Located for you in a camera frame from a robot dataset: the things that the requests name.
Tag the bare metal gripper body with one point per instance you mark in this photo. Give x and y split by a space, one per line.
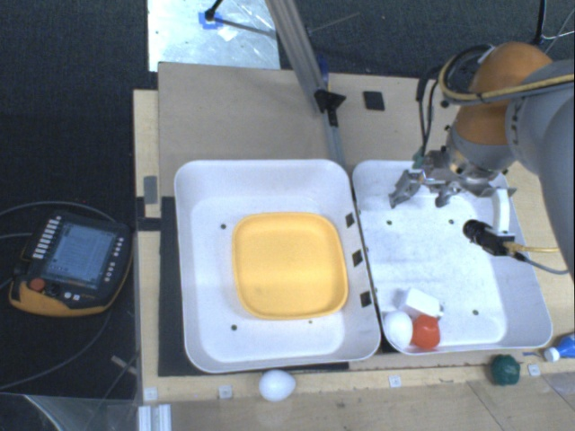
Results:
449 173

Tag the white carton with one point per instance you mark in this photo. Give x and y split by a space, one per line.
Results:
420 301

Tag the white egg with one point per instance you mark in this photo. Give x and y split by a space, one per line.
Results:
277 385
398 328

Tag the blue and white bottle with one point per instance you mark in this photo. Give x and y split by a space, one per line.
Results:
565 347

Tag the white plastic tray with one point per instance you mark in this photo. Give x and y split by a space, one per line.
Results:
431 258
211 258

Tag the red bottle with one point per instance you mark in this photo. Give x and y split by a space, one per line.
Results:
426 332

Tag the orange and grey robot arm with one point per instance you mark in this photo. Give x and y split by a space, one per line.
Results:
534 124

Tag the green broccoli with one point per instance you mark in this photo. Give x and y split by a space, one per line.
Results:
505 370

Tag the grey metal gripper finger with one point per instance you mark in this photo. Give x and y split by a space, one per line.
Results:
447 192
403 189

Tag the black cylinder on white bracket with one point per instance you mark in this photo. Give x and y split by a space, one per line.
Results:
483 236

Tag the pale wood board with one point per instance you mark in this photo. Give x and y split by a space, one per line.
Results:
233 119

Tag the yellow plate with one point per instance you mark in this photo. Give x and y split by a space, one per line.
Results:
289 265

